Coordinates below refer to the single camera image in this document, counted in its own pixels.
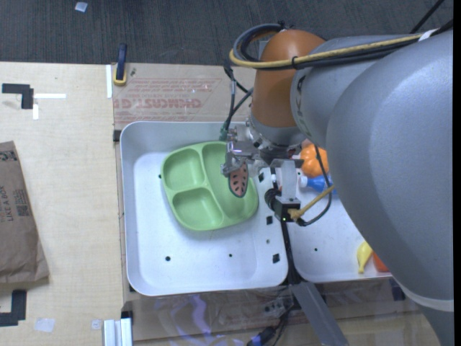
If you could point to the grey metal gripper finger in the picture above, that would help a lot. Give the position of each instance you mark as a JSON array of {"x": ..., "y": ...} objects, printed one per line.
[
  {"x": 253, "y": 168},
  {"x": 230, "y": 166}
]

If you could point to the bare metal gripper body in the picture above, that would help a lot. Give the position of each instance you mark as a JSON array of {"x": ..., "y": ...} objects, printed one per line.
[{"x": 244, "y": 143}]

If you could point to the red watermelon slice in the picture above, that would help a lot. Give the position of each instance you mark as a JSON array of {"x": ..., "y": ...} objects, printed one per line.
[{"x": 239, "y": 185}]

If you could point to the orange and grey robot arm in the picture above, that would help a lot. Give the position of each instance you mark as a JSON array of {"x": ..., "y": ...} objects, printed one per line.
[{"x": 389, "y": 150}]

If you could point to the green divided plate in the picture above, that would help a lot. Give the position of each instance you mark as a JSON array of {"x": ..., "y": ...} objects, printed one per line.
[{"x": 194, "y": 207}]

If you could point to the orange plastic bottle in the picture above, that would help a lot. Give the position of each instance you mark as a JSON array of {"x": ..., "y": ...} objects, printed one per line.
[{"x": 314, "y": 162}]

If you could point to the blue and white bottle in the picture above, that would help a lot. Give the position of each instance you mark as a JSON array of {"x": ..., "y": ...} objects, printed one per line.
[{"x": 318, "y": 184}]

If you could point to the brown cardboard board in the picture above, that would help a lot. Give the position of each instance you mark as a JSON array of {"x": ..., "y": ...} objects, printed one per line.
[{"x": 169, "y": 96}]

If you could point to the white plastic tray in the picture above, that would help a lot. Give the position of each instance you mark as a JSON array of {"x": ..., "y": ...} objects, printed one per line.
[
  {"x": 201, "y": 258},
  {"x": 324, "y": 251}
]

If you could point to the yellow banana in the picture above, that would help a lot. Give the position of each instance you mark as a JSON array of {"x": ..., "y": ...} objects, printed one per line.
[{"x": 363, "y": 256}]

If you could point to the orange carrot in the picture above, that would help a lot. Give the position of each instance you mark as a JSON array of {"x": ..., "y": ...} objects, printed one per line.
[{"x": 379, "y": 263}]

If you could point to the brown paper packet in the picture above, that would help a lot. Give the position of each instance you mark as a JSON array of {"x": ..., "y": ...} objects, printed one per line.
[{"x": 18, "y": 222}]

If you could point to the black cylinder on white bracket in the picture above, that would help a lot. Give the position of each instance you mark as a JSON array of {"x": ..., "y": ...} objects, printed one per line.
[{"x": 286, "y": 197}]

